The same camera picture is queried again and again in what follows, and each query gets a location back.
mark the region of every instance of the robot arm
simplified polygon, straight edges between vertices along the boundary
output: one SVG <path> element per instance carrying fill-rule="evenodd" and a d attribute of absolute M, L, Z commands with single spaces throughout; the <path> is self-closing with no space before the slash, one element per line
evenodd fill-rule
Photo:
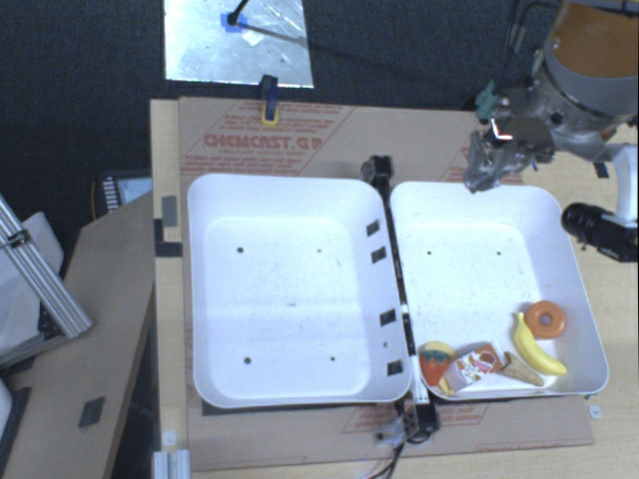
<path fill-rule="evenodd" d="M 476 192 L 551 162 L 555 151 L 612 162 L 616 212 L 572 205 L 562 222 L 584 243 L 622 261 L 637 260 L 637 146 L 607 141 L 620 125 L 637 123 L 638 12 L 639 0 L 564 0 L 526 86 L 503 90 L 498 81 L 478 97 L 478 117 L 487 127 L 472 135 L 464 173 Z"/>

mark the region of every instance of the toy food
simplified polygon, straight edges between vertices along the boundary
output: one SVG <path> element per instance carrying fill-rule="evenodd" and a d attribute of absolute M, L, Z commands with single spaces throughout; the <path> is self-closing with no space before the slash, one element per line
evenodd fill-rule
<path fill-rule="evenodd" d="M 421 366 L 422 364 L 422 359 L 421 359 L 422 356 L 424 356 L 425 358 L 427 355 L 429 355 L 430 353 L 434 351 L 446 354 L 448 356 L 448 364 L 452 362 L 455 358 L 457 358 L 457 353 L 448 344 L 446 344 L 445 342 L 441 342 L 440 340 L 430 340 L 426 344 L 423 344 L 422 346 L 419 347 L 419 365 Z M 442 373 L 443 373 L 443 370 L 447 368 L 448 364 L 446 364 L 445 367 L 442 367 L 442 371 L 441 371 Z M 428 383 L 428 379 L 426 379 L 426 374 L 425 374 L 423 366 L 421 366 L 420 368 L 421 368 L 421 374 L 429 386 L 437 385 L 446 394 L 452 394 L 452 389 L 450 388 L 450 386 L 448 385 L 448 382 L 445 380 L 443 376 L 441 376 L 439 378 L 439 381 L 433 385 L 431 383 Z"/>
<path fill-rule="evenodd" d="M 533 371 L 530 367 L 528 367 L 525 363 L 523 363 L 521 360 L 519 360 L 519 358 L 517 358 L 509 351 L 506 351 L 504 354 L 506 355 L 508 363 L 503 369 L 498 371 L 499 374 L 503 374 L 504 376 L 508 376 L 509 378 L 518 379 L 519 381 L 523 381 L 524 383 L 530 383 L 531 385 L 535 385 L 537 387 L 543 386 L 543 378 L 539 376 L 539 374 Z"/>
<path fill-rule="evenodd" d="M 506 365 L 506 359 L 496 342 L 483 344 L 457 358 L 443 373 L 452 390 L 461 390 Z"/>
<path fill-rule="evenodd" d="M 552 301 L 537 301 L 526 310 L 524 321 L 538 339 L 554 339 L 566 327 L 563 310 Z"/>
<path fill-rule="evenodd" d="M 515 328 L 514 342 L 521 357 L 542 374 L 562 375 L 568 372 L 566 366 L 559 360 L 551 357 L 539 347 L 534 335 L 524 321 L 523 312 L 517 312 L 517 326 Z"/>
<path fill-rule="evenodd" d="M 419 356 L 419 367 L 426 384 L 434 387 L 450 364 L 450 355 L 443 351 L 428 350 Z"/>

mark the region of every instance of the blue tape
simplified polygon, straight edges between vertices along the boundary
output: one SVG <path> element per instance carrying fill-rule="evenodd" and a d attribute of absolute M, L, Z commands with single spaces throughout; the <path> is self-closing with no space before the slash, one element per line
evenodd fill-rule
<path fill-rule="evenodd" d="M 484 87 L 484 89 L 475 98 L 475 105 L 477 106 L 475 114 L 477 119 L 485 121 L 490 119 L 490 113 L 492 112 L 492 109 L 495 108 L 498 99 L 498 96 L 492 92 L 494 88 L 495 83 L 490 80 L 488 85 L 486 85 L 486 87 Z"/>
<path fill-rule="evenodd" d="M 229 14 L 231 14 L 231 13 L 230 12 L 222 13 L 220 15 L 220 21 L 221 21 L 222 26 L 224 27 L 224 29 L 227 32 L 229 32 L 230 34 L 237 34 L 239 32 L 242 32 L 243 31 L 243 27 L 241 27 L 240 25 L 249 25 L 249 20 L 242 13 L 240 13 L 240 16 L 238 16 L 238 24 L 237 25 L 229 25 Z"/>

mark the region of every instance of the plastic fruit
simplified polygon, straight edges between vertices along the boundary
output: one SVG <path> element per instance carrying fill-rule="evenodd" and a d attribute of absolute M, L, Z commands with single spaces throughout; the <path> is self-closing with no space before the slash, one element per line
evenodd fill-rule
<path fill-rule="evenodd" d="M 424 377 L 423 379 L 426 381 L 426 384 L 428 384 L 429 386 L 432 387 L 432 386 L 438 385 L 439 388 L 441 388 L 441 390 L 443 390 L 446 394 L 452 394 L 452 390 L 450 389 L 450 386 L 448 386 L 448 382 L 443 377 L 443 370 L 445 370 L 445 368 L 448 366 L 448 363 L 446 363 L 445 367 L 440 367 L 441 369 L 443 369 L 441 371 L 441 374 L 439 374 L 438 370 L 437 371 L 432 370 L 431 372 L 439 375 L 440 379 L 434 385 L 431 383 L 428 383 L 428 380 L 433 381 L 436 376 L 434 376 L 434 374 L 431 375 L 429 373 L 428 378 L 426 378 L 426 371 L 424 371 L 424 365 L 427 363 L 427 360 L 426 362 L 422 362 L 421 356 L 431 354 L 434 351 L 435 352 L 439 351 L 441 353 L 448 355 L 448 363 L 452 362 L 453 360 L 455 360 L 455 358 L 457 358 L 457 353 L 455 352 L 455 350 L 452 347 L 450 347 L 448 344 L 446 344 L 445 342 L 441 342 L 440 340 L 430 340 L 426 344 L 423 344 L 422 346 L 419 347 L 419 355 L 420 355 L 419 365 L 421 366 L 420 368 L 421 368 L 421 374 Z"/>
<path fill-rule="evenodd" d="M 542 374 L 561 376 L 568 372 L 566 366 L 539 347 L 534 335 L 523 319 L 523 312 L 517 312 L 517 327 L 514 342 L 521 357 Z"/>
<path fill-rule="evenodd" d="M 439 384 L 439 380 L 449 364 L 450 356 L 442 351 L 429 350 L 419 356 L 421 373 L 426 380 L 426 384 L 431 387 Z"/>
<path fill-rule="evenodd" d="M 530 305 L 523 320 L 536 339 L 554 339 L 566 327 L 563 310 L 552 301 L 541 300 Z"/>

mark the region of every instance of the white tray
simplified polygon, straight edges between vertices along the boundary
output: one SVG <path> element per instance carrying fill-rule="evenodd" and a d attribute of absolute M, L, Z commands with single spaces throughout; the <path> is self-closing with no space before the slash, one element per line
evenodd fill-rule
<path fill-rule="evenodd" d="M 188 204 L 194 378 L 206 401 L 382 402 L 405 393 L 411 372 L 373 188 L 213 174 L 195 180 Z M 385 257 L 373 262 L 374 254 Z"/>
<path fill-rule="evenodd" d="M 500 374 L 447 396 L 451 400 L 590 394 L 608 364 L 561 208 L 535 187 L 503 186 L 471 194 L 463 185 L 403 183 L 391 196 L 406 297 L 416 345 L 441 340 L 460 353 L 496 340 L 517 354 L 514 314 L 535 301 L 557 303 L 566 329 L 540 346 L 568 368 L 543 387 Z"/>
<path fill-rule="evenodd" d="M 546 192 L 404 183 L 392 192 L 416 345 L 512 344 L 539 299 L 566 330 L 542 342 L 568 373 L 543 387 L 492 374 L 451 400 L 593 393 L 608 367 L 561 210 Z M 353 180 L 212 174 L 188 194 L 194 378 L 235 408 L 386 402 L 411 381 L 384 208 Z"/>

